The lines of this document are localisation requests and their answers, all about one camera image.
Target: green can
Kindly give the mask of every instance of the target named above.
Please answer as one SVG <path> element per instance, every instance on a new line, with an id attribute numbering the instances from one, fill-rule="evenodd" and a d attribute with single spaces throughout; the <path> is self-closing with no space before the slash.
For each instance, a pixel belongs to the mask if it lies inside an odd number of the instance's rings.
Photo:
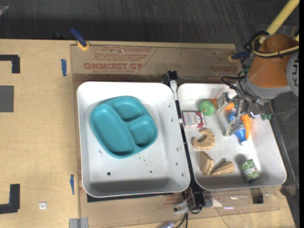
<path id="1" fill-rule="evenodd" d="M 246 181 L 253 181 L 261 177 L 253 160 L 243 162 L 241 164 L 241 170 L 245 176 Z"/>

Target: teal divided plate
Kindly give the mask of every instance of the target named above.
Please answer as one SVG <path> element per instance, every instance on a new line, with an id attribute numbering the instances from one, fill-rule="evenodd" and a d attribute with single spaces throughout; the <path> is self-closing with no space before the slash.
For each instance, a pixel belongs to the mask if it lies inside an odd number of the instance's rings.
<path id="1" fill-rule="evenodd" d="M 153 144 L 157 127 L 136 98 L 120 96 L 95 107 L 90 115 L 93 132 L 113 157 L 130 157 Z"/>

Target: gray square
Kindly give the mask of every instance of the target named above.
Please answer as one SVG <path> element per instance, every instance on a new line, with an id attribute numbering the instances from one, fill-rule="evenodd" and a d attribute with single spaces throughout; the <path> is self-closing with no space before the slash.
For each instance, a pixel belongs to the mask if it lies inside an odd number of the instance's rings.
<path id="1" fill-rule="evenodd" d="M 14 86 L 0 85 L 0 112 L 14 112 Z"/>

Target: green ball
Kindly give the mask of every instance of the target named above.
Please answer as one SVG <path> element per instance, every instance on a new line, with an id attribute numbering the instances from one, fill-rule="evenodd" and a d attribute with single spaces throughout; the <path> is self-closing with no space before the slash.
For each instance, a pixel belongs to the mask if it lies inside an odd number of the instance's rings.
<path id="1" fill-rule="evenodd" d="M 199 105 L 199 111 L 203 112 L 205 116 L 211 116 L 215 112 L 215 105 L 208 100 L 202 101 Z"/>

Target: blue bottle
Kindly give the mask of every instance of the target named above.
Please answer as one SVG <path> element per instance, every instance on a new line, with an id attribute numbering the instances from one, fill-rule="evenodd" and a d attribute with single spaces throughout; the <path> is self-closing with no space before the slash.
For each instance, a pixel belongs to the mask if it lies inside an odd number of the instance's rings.
<path id="1" fill-rule="evenodd" d="M 234 119 L 235 119 L 234 113 L 231 113 L 228 115 L 229 122 L 231 122 Z M 248 140 L 246 139 L 245 127 L 242 127 L 240 130 L 236 131 L 234 134 L 238 137 L 242 146 L 248 144 Z"/>

